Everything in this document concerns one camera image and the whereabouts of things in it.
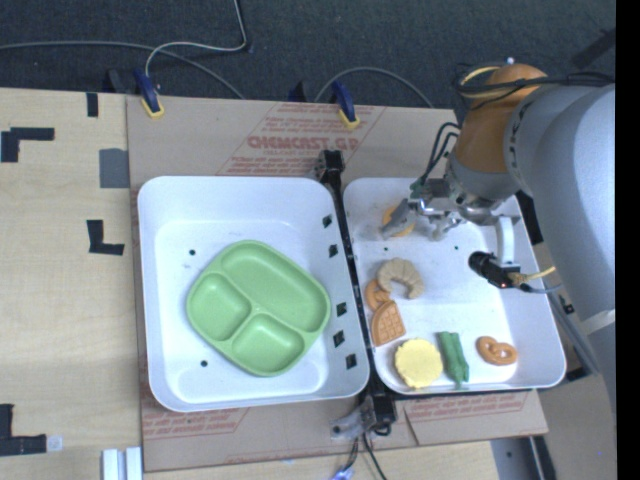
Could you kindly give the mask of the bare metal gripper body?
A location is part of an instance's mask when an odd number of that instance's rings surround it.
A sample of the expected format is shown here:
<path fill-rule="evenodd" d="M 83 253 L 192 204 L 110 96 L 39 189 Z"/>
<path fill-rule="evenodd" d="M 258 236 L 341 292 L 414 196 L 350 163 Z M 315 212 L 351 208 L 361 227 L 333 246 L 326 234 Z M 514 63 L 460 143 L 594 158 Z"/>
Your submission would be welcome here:
<path fill-rule="evenodd" d="M 431 220 L 493 225 L 499 219 L 499 201 L 467 192 L 447 178 L 418 178 L 410 190 L 409 207 Z"/>

